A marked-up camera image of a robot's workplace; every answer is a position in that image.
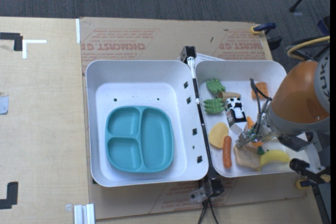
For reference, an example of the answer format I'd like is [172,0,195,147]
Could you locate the yellow potato crisp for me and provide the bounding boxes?
[208,122,230,150]

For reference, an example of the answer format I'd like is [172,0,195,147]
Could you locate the green broccoli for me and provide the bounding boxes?
[205,78,226,94]

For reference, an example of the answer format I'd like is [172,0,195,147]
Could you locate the white paper sheet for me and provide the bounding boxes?
[195,52,226,62]

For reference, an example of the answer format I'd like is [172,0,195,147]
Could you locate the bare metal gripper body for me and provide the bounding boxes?
[245,112,276,143]

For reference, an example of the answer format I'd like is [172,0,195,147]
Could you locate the tan bread slice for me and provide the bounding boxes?
[233,143,263,172]

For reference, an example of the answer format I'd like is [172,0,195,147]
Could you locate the yellow banana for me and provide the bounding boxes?
[258,149,291,172]

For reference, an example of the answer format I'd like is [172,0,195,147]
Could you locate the black cylinder on white bracket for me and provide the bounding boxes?
[289,135,331,187]

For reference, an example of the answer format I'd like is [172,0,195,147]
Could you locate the white plastic tray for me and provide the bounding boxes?
[195,59,316,178]
[85,59,210,188]

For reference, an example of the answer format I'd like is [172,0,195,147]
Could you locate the green pea pods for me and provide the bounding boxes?
[203,98,226,114]

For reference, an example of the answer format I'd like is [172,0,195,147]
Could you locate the orange sausage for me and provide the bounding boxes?
[222,135,233,169]

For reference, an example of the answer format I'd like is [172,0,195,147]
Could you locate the tan ice cream cone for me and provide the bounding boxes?
[217,91,242,101]

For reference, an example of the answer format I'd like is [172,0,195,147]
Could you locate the orange square biscuit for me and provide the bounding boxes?
[251,82,270,100]

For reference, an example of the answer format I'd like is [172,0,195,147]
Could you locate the black and white carton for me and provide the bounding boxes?
[224,97,248,129]

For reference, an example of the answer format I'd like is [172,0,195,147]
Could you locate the thin black and white rod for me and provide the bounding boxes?
[187,57,212,182]

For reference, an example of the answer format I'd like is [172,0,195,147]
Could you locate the brown cardboard board red print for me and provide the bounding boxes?
[79,17,308,220]

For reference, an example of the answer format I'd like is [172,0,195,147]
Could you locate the teal divided plate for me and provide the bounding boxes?
[104,105,175,174]

